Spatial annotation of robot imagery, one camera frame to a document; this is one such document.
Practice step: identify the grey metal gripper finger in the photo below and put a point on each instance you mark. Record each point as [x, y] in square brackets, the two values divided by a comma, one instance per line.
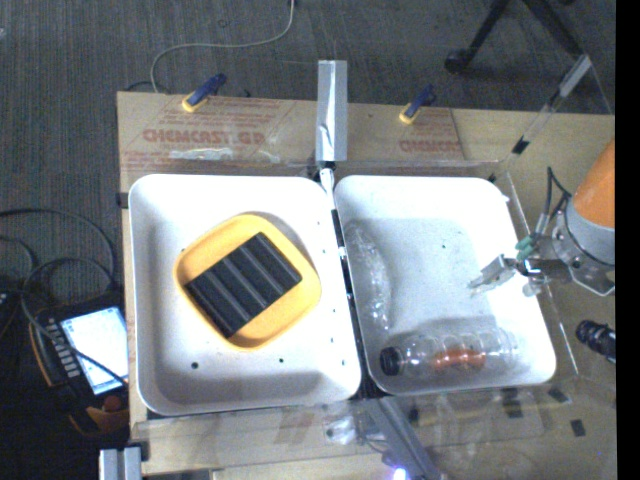
[492, 281]
[500, 265]

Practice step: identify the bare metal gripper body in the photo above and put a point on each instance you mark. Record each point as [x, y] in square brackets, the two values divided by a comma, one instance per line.
[575, 263]

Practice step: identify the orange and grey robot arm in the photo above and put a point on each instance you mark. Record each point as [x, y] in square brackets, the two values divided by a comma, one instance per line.
[597, 193]

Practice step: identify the white plastic tray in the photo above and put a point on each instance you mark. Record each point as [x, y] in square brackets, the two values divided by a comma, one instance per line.
[440, 218]
[165, 288]

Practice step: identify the clear bottle black cap orange label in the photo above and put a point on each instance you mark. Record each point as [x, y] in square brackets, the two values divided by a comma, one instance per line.
[450, 353]

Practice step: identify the clear plastic bottle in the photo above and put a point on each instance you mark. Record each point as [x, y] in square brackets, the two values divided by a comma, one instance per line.
[372, 273]

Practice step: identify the brown cardboard board red print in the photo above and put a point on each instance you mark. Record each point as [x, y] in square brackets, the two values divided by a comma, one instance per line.
[380, 133]

